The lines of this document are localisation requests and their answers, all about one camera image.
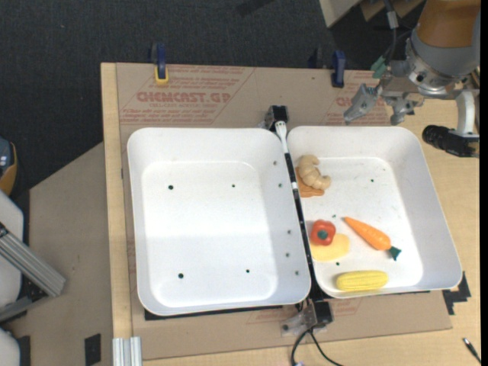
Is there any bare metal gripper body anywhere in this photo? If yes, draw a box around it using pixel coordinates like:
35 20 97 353
378 58 473 105

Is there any beige croissant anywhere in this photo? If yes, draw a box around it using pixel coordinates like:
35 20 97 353
296 154 332 191

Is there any white plastic tray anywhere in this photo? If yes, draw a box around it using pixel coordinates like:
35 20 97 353
126 127 312 316
285 125 464 300

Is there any orange flat biscuit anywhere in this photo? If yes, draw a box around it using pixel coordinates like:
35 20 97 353
294 165 326 198

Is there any black and white thin rod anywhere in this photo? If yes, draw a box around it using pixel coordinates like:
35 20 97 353
274 120 317 300

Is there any brown cardboard board red print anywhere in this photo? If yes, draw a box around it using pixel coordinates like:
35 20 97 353
114 62 464 361

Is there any orange carrot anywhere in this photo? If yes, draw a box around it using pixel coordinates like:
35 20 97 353
344 216 403 262

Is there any red bell pepper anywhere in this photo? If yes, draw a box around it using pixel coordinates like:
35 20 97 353
310 219 337 246

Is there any yellow flat slice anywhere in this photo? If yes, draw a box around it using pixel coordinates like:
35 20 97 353
308 233 351 262

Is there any yellow corn cob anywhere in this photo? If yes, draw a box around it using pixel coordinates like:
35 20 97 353
335 270 390 292

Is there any black cylinder on white bracket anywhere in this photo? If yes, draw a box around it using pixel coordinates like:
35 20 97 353
422 89 480 159

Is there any black block with thin wires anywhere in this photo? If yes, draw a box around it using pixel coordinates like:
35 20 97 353
281 299 336 337
262 104 289 130

